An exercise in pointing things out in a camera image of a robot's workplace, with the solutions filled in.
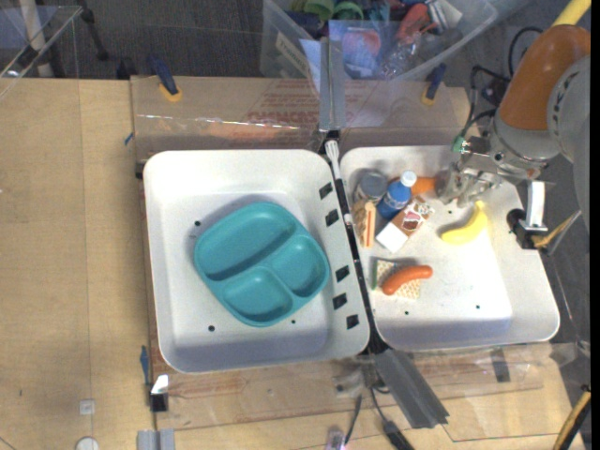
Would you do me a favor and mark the black cylinder on white bracket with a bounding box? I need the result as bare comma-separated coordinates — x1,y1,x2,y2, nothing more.
506,180,549,250

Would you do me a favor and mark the blue bottle with white cap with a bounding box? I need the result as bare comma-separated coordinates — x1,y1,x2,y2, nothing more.
375,170,419,221

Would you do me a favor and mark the white plastic tray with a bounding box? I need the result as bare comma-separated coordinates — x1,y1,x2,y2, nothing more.
142,148,372,375
338,144,562,353

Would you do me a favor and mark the teal divided plate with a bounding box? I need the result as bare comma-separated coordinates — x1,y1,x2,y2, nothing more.
192,201,332,329

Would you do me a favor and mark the yellow banana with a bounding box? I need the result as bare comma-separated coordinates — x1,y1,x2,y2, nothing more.
440,200,490,247

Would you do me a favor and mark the toy hot dog in bun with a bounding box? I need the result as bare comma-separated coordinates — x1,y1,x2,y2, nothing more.
352,199,378,249

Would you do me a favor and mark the orange sausage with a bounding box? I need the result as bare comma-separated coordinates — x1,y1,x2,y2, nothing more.
380,264,434,297

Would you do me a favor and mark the orange carrot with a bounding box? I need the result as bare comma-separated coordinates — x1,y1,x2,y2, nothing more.
412,175,441,197

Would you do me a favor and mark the small grey can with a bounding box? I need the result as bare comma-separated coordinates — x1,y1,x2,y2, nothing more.
352,169,390,204

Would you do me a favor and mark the brown and white carton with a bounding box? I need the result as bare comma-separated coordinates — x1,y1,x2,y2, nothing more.
374,196,436,254

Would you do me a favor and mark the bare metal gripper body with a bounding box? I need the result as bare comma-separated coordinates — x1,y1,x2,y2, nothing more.
457,136,546,186

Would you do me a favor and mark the toy sandwich slice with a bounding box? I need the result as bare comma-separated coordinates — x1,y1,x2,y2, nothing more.
371,258,422,301

